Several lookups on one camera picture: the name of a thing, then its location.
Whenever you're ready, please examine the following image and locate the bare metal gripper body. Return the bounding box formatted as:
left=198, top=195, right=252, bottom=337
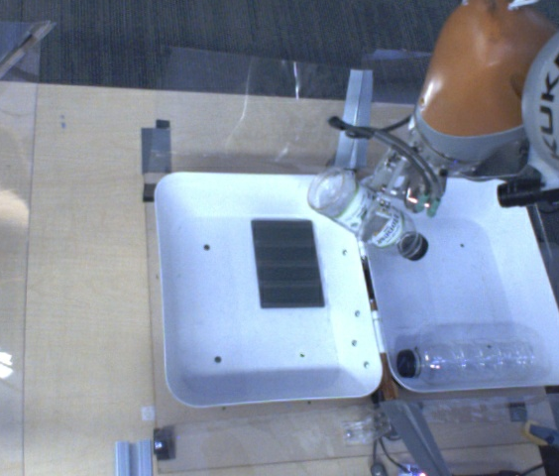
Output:
left=370, top=139, right=448, bottom=213

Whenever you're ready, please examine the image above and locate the clear plastic bottle with label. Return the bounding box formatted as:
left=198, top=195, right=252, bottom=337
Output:
left=306, top=167, right=430, bottom=263

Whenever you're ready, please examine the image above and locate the white plastic tray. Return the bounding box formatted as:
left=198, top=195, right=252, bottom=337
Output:
left=360, top=176, right=559, bottom=394
left=154, top=171, right=385, bottom=409

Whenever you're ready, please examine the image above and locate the thin black and white rod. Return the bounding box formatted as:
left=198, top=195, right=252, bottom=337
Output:
left=359, top=243, right=398, bottom=400

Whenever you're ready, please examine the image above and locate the black ribbed rectangular pad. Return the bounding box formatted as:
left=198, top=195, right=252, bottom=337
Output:
left=251, top=218, right=326, bottom=309

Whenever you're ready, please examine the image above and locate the clear plastic bottle without label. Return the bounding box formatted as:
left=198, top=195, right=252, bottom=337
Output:
left=395, top=336, right=539, bottom=382

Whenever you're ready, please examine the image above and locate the black cylinder on white bracket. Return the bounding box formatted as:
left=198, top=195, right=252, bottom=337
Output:
left=496, top=162, right=559, bottom=210

